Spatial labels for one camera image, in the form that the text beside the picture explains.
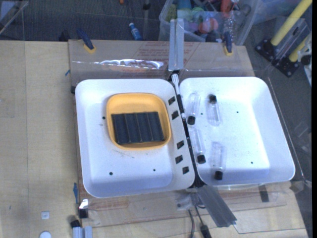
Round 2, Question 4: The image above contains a clear plastic bottle black cap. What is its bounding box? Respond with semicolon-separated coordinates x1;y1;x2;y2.
190;128;207;165
206;94;222;127
186;92;202;125
210;141;228;181

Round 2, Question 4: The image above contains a blue bottle white cap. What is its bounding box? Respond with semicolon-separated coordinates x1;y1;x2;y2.
128;22;143;41

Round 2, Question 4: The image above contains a white plastic tray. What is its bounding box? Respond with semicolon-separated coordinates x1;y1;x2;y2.
178;76;296;187
74;78;196;198

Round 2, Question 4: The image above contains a black ribbed rack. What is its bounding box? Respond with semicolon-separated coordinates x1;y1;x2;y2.
110;111;165;145

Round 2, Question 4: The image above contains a clear plastic storage bin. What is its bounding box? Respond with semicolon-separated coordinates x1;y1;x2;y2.
158;0;264;46

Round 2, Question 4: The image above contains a thin black and white rod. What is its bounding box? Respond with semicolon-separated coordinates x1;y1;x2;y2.
170;73;199;183

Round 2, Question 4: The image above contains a yellow plastic bowl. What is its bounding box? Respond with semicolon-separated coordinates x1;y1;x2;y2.
106;92;172;150

